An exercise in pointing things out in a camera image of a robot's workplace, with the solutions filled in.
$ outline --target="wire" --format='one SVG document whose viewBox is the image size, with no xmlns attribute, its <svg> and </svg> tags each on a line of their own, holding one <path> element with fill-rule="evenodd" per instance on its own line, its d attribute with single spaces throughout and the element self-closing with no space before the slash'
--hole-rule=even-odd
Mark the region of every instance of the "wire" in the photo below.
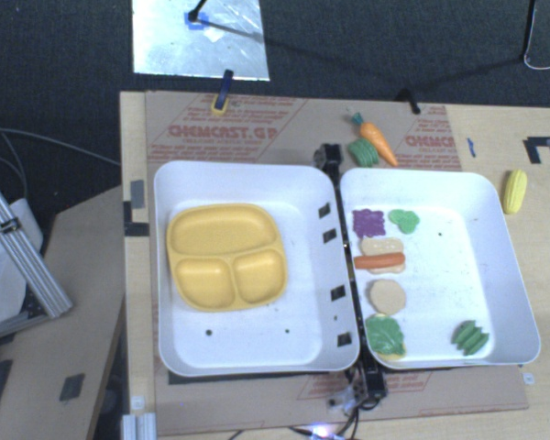
<svg viewBox="0 0 550 440">
<path fill-rule="evenodd" d="M 77 151 L 77 152 L 82 153 L 84 155 L 88 155 L 88 156 L 96 158 L 98 160 L 105 161 L 106 163 L 110 163 L 114 166 L 120 166 L 120 163 L 118 161 L 113 160 L 113 159 L 109 159 L 109 158 L 104 157 L 102 155 L 99 155 L 97 153 L 93 153 L 92 151 L 86 150 L 84 148 L 75 147 L 74 145 L 71 145 L 69 143 L 61 142 L 60 140 L 57 140 L 55 138 L 45 137 L 45 136 L 42 136 L 42 135 L 39 135 L 39 134 L 34 134 L 32 132 L 27 132 L 26 130 L 18 130 L 18 129 L 15 129 L 15 128 L 0 128 L 0 133 L 16 134 L 16 135 L 20 135 L 20 136 L 24 136 L 24 137 L 35 138 L 35 139 L 38 139 L 38 140 L 42 140 L 44 142 L 49 142 L 49 143 L 52 143 L 54 145 L 58 145 L 59 147 L 64 147 L 66 149 L 71 149 L 71 150 Z"/>
<path fill-rule="evenodd" d="M 22 173 L 18 170 L 18 168 L 15 165 L 13 165 L 10 161 L 7 161 L 3 158 L 0 158 L 0 162 L 5 164 L 8 168 L 10 168 L 16 174 L 16 176 L 18 176 L 18 179 L 20 180 L 20 182 L 23 184 L 23 187 L 24 187 L 25 178 L 22 175 Z"/>
<path fill-rule="evenodd" d="M 236 432 L 234 435 L 232 435 L 230 438 L 228 438 L 228 440 L 235 440 L 235 438 L 237 438 L 240 434 L 242 434 L 244 432 L 244 430 L 239 430 L 238 432 Z"/>
<path fill-rule="evenodd" d="M 15 158 L 16 165 L 18 166 L 18 172 L 20 173 L 20 178 L 22 180 L 23 195 L 24 197 L 28 197 L 28 183 L 27 183 L 27 174 L 25 173 L 25 168 L 22 165 L 22 161 L 20 160 L 20 157 L 18 156 L 17 151 L 15 150 L 12 143 L 10 142 L 10 139 L 4 132 L 5 130 L 0 126 L 1 137 L 4 140 L 4 142 L 7 144 L 8 148 L 10 149 L 12 156 Z"/>
<path fill-rule="evenodd" d="M 535 67 L 530 63 L 530 56 L 528 55 L 528 52 L 530 51 L 530 45 L 532 44 L 532 33 L 534 32 L 535 11 L 536 10 L 534 7 L 532 12 L 532 24 L 530 25 L 530 36 L 528 37 L 527 47 L 525 48 L 525 52 L 523 53 L 523 63 L 526 65 L 526 67 L 532 70 L 550 70 L 550 66 Z"/>
<path fill-rule="evenodd" d="M 347 439 L 349 440 L 357 440 L 355 438 L 355 435 L 357 434 L 357 428 L 358 428 L 358 411 L 359 411 L 359 408 L 356 407 L 353 412 L 348 416 L 348 419 L 346 420 L 346 423 L 342 426 L 342 428 L 340 428 L 335 434 L 334 434 L 334 438 L 344 438 L 342 435 L 344 435 L 344 433 L 350 428 L 351 425 L 353 425 L 353 429 L 352 429 L 352 433 L 350 435 L 350 437 L 347 437 Z M 298 427 L 289 427 L 289 429 L 296 433 L 296 434 L 299 434 L 299 435 L 303 435 L 303 436 L 309 436 L 311 438 L 321 438 L 321 439 L 327 439 L 327 438 L 332 438 L 332 436 L 320 436 L 318 434 L 316 434 L 315 432 L 312 432 L 311 430 L 307 430 L 307 429 L 302 429 L 302 428 L 298 428 Z"/>
<path fill-rule="evenodd" d="M 379 403 L 380 403 L 380 400 L 375 400 L 375 401 L 373 401 L 372 404 L 367 405 L 367 402 L 365 401 L 360 405 L 360 410 L 361 411 L 372 411 L 373 409 L 375 409 L 378 406 Z"/>
</svg>

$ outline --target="orange carrot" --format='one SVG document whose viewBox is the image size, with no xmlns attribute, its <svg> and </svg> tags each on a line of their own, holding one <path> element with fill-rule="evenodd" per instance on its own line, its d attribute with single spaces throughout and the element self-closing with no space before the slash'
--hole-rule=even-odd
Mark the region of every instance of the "orange carrot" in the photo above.
<svg viewBox="0 0 550 440">
<path fill-rule="evenodd" d="M 366 138 L 370 143 L 372 143 L 375 149 L 377 149 L 379 155 L 391 166 L 398 165 L 395 155 L 393 155 L 393 151 L 389 146 L 389 142 L 374 124 L 370 122 L 363 122 L 360 125 L 360 136 Z"/>
<path fill-rule="evenodd" d="M 383 269 L 399 266 L 405 262 L 403 253 L 378 254 L 377 256 L 357 256 L 355 268 L 357 269 Z"/>
</svg>

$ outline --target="toy food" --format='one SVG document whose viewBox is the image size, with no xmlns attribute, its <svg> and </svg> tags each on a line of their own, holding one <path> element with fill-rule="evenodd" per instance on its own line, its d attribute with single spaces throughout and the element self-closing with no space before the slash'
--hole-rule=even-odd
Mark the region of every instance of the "toy food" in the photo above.
<svg viewBox="0 0 550 440">
<path fill-rule="evenodd" d="M 383 212 L 362 209 L 353 211 L 352 216 L 353 229 L 359 238 L 385 235 Z"/>
<path fill-rule="evenodd" d="M 511 215 L 517 214 L 520 211 L 527 187 L 528 177 L 525 171 L 513 170 L 505 183 L 503 212 Z"/>
<path fill-rule="evenodd" d="M 366 138 L 355 140 L 347 148 L 361 168 L 371 168 L 379 163 L 377 149 Z"/>
<path fill-rule="evenodd" d="M 391 210 L 389 212 L 389 219 L 406 235 L 413 233 L 420 223 L 420 217 L 414 212 L 401 209 Z"/>
<path fill-rule="evenodd" d="M 387 316 L 405 308 L 405 291 L 395 280 L 375 280 L 368 291 L 368 299 L 375 310 Z"/>
<path fill-rule="evenodd" d="M 395 155 L 393 155 L 393 150 L 391 150 L 389 142 L 374 124 L 363 122 L 360 125 L 360 136 L 366 138 L 373 144 L 379 155 L 391 166 L 398 166 L 399 163 L 395 159 Z"/>
<path fill-rule="evenodd" d="M 370 348 L 383 356 L 405 355 L 400 325 L 390 316 L 375 314 L 365 321 Z"/>
<path fill-rule="evenodd" d="M 356 269 L 384 269 L 399 266 L 405 262 L 403 253 L 387 253 L 377 256 L 356 256 Z"/>
<path fill-rule="evenodd" d="M 487 344 L 489 333 L 483 333 L 481 327 L 477 327 L 476 321 L 465 321 L 452 336 L 452 343 L 458 350 L 463 350 L 465 356 L 472 356 Z"/>
<path fill-rule="evenodd" d="M 368 238 L 364 237 L 360 242 L 360 250 L 365 256 L 378 256 L 389 253 L 402 253 L 403 243 L 399 238 Z M 387 268 L 368 269 L 371 274 L 383 274 L 386 272 L 399 273 L 405 270 L 405 262 Z"/>
</svg>

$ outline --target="yellow corn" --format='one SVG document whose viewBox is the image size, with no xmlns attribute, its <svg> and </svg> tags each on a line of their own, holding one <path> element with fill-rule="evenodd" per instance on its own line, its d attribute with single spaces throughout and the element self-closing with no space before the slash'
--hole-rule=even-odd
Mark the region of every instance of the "yellow corn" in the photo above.
<svg viewBox="0 0 550 440">
<path fill-rule="evenodd" d="M 503 212 L 517 214 L 522 208 L 523 197 L 528 186 L 528 176 L 525 171 L 513 170 L 505 184 L 503 194 Z"/>
</svg>

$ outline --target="yellow plate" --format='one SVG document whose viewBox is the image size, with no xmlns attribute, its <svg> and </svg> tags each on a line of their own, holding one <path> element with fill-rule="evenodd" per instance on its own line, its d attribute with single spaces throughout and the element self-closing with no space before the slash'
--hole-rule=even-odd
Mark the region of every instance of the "yellow plate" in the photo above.
<svg viewBox="0 0 550 440">
<path fill-rule="evenodd" d="M 252 308 L 285 290 L 281 235 L 261 207 L 227 203 L 187 209 L 173 217 L 166 238 L 173 281 L 198 310 Z"/>
</svg>

